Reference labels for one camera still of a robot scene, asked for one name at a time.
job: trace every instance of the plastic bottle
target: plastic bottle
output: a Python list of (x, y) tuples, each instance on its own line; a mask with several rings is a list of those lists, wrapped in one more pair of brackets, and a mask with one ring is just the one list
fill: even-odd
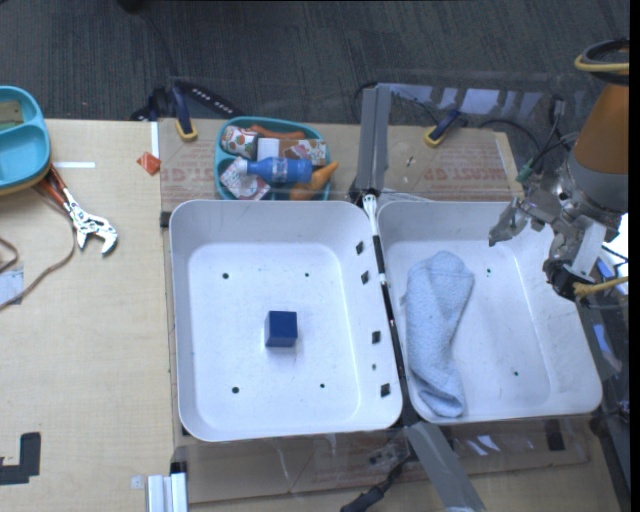
[(257, 174), (271, 183), (309, 183), (313, 166), (311, 160), (294, 160), (271, 156), (258, 162), (242, 160), (238, 170), (248, 174)]

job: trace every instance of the folded cloth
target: folded cloth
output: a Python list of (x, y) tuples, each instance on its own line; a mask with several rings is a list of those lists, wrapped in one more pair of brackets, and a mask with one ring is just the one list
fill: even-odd
[(409, 367), (418, 394), (439, 416), (464, 411), (460, 374), (451, 339), (473, 287), (474, 277), (455, 254), (440, 251), (409, 270), (404, 297)]

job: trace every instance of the sponge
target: sponge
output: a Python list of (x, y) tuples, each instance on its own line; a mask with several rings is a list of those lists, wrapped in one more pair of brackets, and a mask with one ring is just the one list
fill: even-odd
[(269, 311), (264, 324), (267, 347), (293, 347), (298, 339), (298, 314), (292, 311)]

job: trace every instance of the wooden table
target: wooden table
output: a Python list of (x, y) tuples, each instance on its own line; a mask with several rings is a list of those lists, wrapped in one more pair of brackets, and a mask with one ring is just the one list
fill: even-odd
[[(174, 449), (160, 180), (136, 163), (152, 148), (151, 125), (47, 126), (54, 161), (95, 162), (61, 172), (80, 204), (109, 219), (120, 238), (106, 257), (90, 239), (21, 305), (0, 311), (3, 463), (17, 464), (22, 434), (42, 436), (40, 474), (28, 484), (0, 486), (0, 510), (143, 511), (145, 477), (166, 475)], [(20, 250), (25, 285), (72, 244), (69, 220), (32, 190), (0, 197), (0, 236)], [(0, 260), (6, 257), (0, 252)], [(585, 443), (588, 463), (472, 482), (489, 510), (618, 510), (599, 441), (588, 429)], [(192, 508), (338, 510), (362, 491)], [(435, 511), (442, 504), (428, 482), (415, 482), (394, 486), (372, 510)]]

